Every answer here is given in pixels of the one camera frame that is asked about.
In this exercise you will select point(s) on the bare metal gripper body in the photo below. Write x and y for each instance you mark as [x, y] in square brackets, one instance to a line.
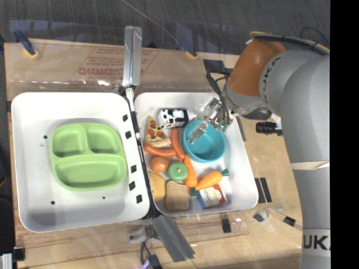
[216, 111]

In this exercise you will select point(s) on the black and white cow carton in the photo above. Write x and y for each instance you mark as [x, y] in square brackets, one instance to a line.
[172, 118]

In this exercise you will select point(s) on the orange toy carrot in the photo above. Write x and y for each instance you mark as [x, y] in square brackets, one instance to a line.
[190, 175]
[210, 180]

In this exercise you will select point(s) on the brown cardboard board red print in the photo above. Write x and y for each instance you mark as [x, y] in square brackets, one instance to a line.
[70, 63]

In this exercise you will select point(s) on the green divided plate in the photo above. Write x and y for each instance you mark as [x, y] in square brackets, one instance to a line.
[87, 169]

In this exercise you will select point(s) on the white plastic tray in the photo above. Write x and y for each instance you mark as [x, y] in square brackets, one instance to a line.
[241, 178]
[33, 150]

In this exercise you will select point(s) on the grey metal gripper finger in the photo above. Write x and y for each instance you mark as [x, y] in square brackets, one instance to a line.
[197, 133]

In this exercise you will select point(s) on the green toy doughnut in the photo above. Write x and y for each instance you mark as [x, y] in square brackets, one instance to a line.
[177, 171]

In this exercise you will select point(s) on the black cylinder on white bracket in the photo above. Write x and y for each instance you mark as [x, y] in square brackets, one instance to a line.
[265, 127]

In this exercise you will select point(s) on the tan toy bread roll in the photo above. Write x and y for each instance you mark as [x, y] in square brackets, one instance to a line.
[157, 186]

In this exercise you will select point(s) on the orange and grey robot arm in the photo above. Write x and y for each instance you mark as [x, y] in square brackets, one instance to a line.
[305, 94]

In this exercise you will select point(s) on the white blue and red can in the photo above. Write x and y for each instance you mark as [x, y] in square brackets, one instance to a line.
[211, 197]

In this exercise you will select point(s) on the orange-brown round toy onion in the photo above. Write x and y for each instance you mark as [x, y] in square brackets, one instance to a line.
[159, 164]

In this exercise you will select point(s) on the orange toy sausage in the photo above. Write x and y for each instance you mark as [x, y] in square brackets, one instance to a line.
[176, 143]
[160, 151]

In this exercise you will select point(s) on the brown toy bread slice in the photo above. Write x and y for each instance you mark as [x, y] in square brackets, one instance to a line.
[176, 196]

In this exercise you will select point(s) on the blue bowl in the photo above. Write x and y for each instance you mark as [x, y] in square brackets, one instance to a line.
[209, 147]

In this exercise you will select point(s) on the toy pizza slice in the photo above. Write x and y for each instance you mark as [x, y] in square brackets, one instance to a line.
[153, 132]

